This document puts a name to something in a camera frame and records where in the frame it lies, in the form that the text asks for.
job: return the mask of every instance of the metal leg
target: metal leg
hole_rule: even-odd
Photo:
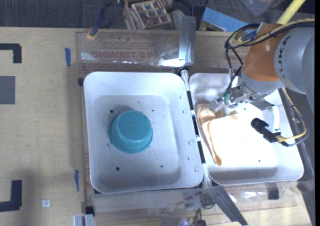
[[[231,221],[237,221],[242,226],[248,225],[245,218],[242,216],[223,186],[217,185],[212,188],[207,188],[206,190],[213,202],[221,208]]]

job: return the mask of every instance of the teal bowl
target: teal bowl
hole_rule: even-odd
[[[127,110],[112,121],[109,136],[117,149],[126,153],[138,153],[149,147],[153,136],[152,126],[141,112]]]

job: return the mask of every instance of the blue tape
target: blue tape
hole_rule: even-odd
[[[65,48],[64,51],[65,51],[66,66],[71,67],[71,51],[68,48]]]

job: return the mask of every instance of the sink basin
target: sink basin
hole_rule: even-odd
[[[203,179],[201,158],[183,80],[172,73],[93,72],[83,83],[89,169],[101,193],[190,188]],[[141,152],[116,148],[109,126],[135,110],[152,126]]]
[[[192,75],[189,79],[189,85],[196,113],[198,104],[210,103],[214,98],[221,97],[229,81],[229,74],[197,73]],[[274,106],[261,111],[250,103],[244,103],[238,105],[235,111],[251,118],[251,120],[255,117],[265,120],[273,128],[269,129],[270,131],[279,128],[282,136],[291,137],[292,131],[278,90],[265,99]],[[246,129],[252,130],[250,122],[246,125],[248,127]],[[246,125],[237,131],[238,138],[241,137],[241,134],[246,134]],[[251,142],[254,140],[254,145],[250,146],[245,154],[239,156],[239,159],[235,159],[233,164],[219,166],[211,156],[201,127],[199,130],[209,176],[220,185],[295,181],[303,175],[304,166],[297,146],[284,147],[277,142],[269,143],[263,139],[261,134],[257,135],[255,131],[252,136],[247,136],[251,138]],[[228,125],[224,130],[226,132],[235,131],[230,129]]]

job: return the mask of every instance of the metal bracket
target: metal bracket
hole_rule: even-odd
[[[237,221],[242,226],[248,225],[223,186],[217,185],[212,188],[207,188],[206,192],[231,221]]]
[[[195,55],[196,18],[183,16],[181,19],[179,60],[192,64]]]
[[[268,199],[269,200],[277,200],[279,199],[279,188],[275,182],[267,182],[265,183],[267,187]]]
[[[73,226],[94,226],[94,215],[93,214],[86,214],[85,216],[74,215]]]

